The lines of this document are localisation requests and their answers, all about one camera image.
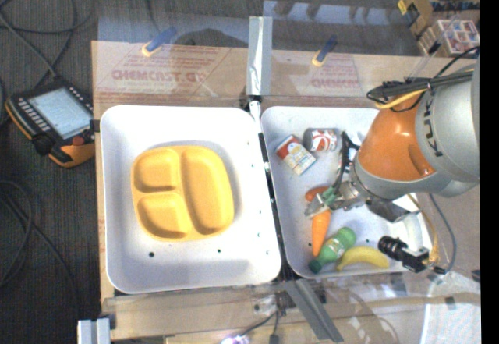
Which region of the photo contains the red and white carton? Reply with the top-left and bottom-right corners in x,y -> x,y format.
275,134 -> 317,176

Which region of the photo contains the orange sausage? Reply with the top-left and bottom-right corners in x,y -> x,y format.
304,185 -> 331,203

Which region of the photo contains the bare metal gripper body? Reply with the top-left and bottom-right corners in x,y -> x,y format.
328,180 -> 368,212

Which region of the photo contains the white plastic tray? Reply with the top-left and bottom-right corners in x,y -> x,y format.
260,105 -> 436,279
99,104 -> 282,295

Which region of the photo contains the yellow divided plate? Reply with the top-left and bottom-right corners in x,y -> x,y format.
129,144 -> 235,242

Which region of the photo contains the orange carrot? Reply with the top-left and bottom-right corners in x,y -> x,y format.
311,209 -> 332,257

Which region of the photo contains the black cylinder on white bracket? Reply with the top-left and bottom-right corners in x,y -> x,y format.
366,196 -> 432,274

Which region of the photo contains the green bottle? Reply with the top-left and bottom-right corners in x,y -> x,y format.
308,226 -> 357,275

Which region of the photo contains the red and white can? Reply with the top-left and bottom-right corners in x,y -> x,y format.
303,127 -> 338,153

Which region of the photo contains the yellow banana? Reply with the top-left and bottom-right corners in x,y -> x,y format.
335,245 -> 391,272

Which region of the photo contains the brown cardboard board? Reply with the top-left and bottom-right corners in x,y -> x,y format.
90,40 -> 481,308

